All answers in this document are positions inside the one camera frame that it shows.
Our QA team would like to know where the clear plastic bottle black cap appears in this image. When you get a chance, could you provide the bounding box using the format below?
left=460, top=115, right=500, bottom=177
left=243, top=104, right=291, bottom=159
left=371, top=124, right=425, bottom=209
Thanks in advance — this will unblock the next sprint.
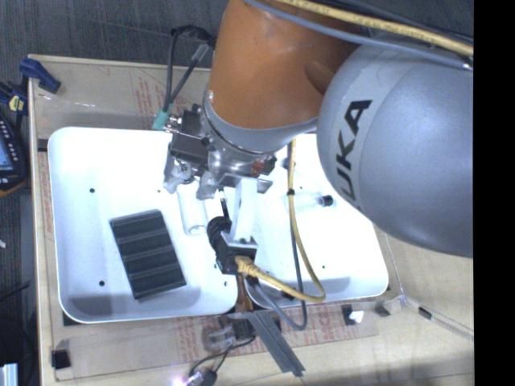
left=282, top=191, right=336, bottom=214

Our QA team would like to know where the black cylinder on white bracket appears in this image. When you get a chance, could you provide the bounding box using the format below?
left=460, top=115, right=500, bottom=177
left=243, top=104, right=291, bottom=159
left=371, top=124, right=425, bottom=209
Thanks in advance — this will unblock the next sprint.
left=206, top=178, right=259, bottom=276

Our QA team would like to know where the black ribbed rectangular block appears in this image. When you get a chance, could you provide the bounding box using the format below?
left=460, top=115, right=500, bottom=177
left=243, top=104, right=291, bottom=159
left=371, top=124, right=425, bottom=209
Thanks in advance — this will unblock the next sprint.
left=109, top=208, right=188, bottom=302

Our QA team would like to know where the white plastic tray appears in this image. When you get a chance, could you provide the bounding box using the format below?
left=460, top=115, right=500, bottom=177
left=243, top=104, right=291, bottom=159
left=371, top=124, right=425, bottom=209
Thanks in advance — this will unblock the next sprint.
left=241, top=132, right=390, bottom=310
left=47, top=125, right=239, bottom=324

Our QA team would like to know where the black block with thin wires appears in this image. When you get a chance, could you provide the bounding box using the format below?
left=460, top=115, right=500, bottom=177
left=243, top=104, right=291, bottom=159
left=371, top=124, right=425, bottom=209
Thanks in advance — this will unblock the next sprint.
left=230, top=314, right=258, bottom=341

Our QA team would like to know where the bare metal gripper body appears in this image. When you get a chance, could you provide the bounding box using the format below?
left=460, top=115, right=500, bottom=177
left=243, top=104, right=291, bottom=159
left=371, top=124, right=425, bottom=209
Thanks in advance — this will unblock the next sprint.
left=167, top=108, right=279, bottom=181

